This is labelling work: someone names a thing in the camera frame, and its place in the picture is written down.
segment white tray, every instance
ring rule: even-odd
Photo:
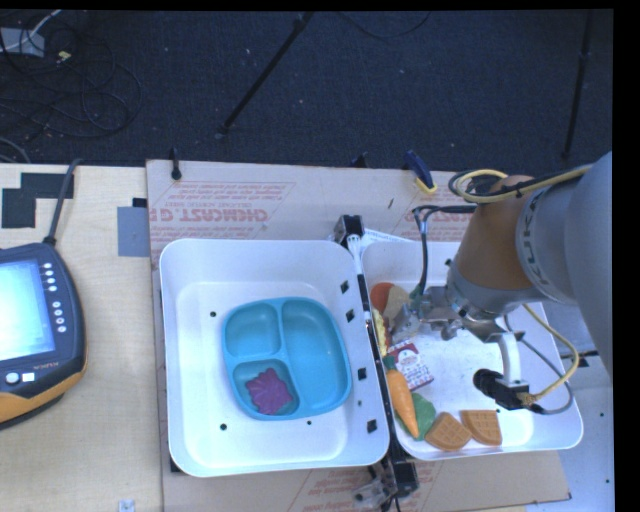
[[[444,285],[448,267],[458,243],[429,243],[428,285]],[[367,285],[391,282],[411,292],[417,285],[422,271],[422,247],[419,242],[381,242],[367,246],[362,258]],[[533,305],[542,318],[540,304]],[[559,370],[563,365],[553,337],[523,308],[509,315],[511,327],[525,332],[525,339],[535,346]],[[438,333],[420,335],[414,339],[418,350],[426,359],[433,382],[416,392],[431,401],[436,412],[447,411],[460,419],[462,409],[496,409],[503,435],[500,447],[487,447],[471,440],[462,450],[445,452],[425,441],[414,440],[396,422],[398,440],[412,456],[421,460],[469,457],[505,452],[558,450],[572,448],[582,438],[582,418],[575,402],[571,407],[555,415],[534,414],[527,410],[508,411],[496,405],[473,385],[473,374],[481,369],[503,373],[502,358],[496,344],[484,344],[468,331],[458,331],[449,341],[440,339]],[[530,385],[532,393],[545,389],[558,376],[532,351],[520,346],[522,378]],[[544,397],[539,404],[548,410],[563,406],[568,392],[560,386]]]
[[[389,431],[355,266],[345,248],[329,241],[183,239],[166,246],[159,266],[169,450],[185,473],[363,466],[384,456]],[[289,296],[314,299],[333,313],[352,388],[328,413],[261,421],[236,402],[221,328],[236,306]]]

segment toy carrot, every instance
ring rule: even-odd
[[[411,390],[407,384],[407,379],[400,370],[396,368],[393,356],[386,356],[383,359],[387,368],[387,384],[389,386],[389,394],[391,395],[391,405],[400,416],[400,419],[409,430],[409,433],[418,439],[420,430],[418,428],[418,420],[416,418],[416,409],[411,396]]]

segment dark carpet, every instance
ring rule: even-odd
[[[2,9],[22,36],[0,53],[0,156],[400,168],[411,149],[536,176],[612,149],[613,9],[315,12],[216,138],[302,14]]]

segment waffle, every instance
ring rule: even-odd
[[[460,411],[460,418],[473,438],[489,446],[502,444],[502,431],[498,413],[494,409],[468,409]]]
[[[441,412],[424,440],[448,452],[455,452],[471,439],[471,431],[448,412]]]

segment blue plate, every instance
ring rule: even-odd
[[[351,392],[349,359],[331,312],[304,297],[233,309],[222,351],[238,404],[260,420],[329,412]]]

